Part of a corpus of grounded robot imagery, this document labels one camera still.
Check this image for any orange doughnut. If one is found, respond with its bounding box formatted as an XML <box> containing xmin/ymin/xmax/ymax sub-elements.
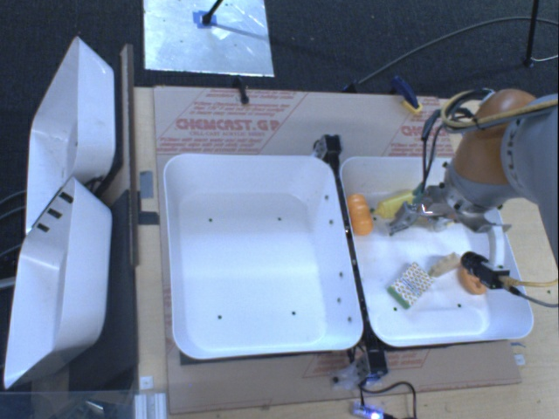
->
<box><xmin>457</xmin><ymin>266</ymin><xmax>488</xmax><ymax>297</ymax></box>

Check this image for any thin black rod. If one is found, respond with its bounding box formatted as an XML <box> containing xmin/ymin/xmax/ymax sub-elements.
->
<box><xmin>326</xmin><ymin>148</ymin><xmax>379</xmax><ymax>360</ymax></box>

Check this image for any white plastic tray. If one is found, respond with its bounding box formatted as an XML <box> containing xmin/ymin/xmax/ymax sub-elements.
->
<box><xmin>162</xmin><ymin>153</ymin><xmax>365</xmax><ymax>361</ymax></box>
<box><xmin>339</xmin><ymin>155</ymin><xmax>535</xmax><ymax>348</ymax></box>

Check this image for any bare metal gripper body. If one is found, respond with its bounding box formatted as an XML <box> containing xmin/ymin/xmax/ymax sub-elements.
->
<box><xmin>413</xmin><ymin>182</ymin><xmax>513</xmax><ymax>235</ymax></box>

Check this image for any beige toy biscuit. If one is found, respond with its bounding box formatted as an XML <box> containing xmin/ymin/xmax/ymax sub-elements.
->
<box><xmin>427</xmin><ymin>251</ymin><xmax>462</xmax><ymax>278</ymax></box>

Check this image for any brown cardboard board red print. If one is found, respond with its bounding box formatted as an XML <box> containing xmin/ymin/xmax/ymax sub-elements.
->
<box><xmin>152</xmin><ymin>86</ymin><xmax>523</xmax><ymax>415</ymax></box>

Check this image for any green and white patterned carton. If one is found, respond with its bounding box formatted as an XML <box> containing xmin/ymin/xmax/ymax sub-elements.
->
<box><xmin>386</xmin><ymin>261</ymin><xmax>436</xmax><ymax>311</ymax></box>

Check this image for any orange ribbed toy bread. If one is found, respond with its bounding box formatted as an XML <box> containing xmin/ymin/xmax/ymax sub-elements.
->
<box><xmin>346</xmin><ymin>193</ymin><xmax>375</xmax><ymax>237</ymax></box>

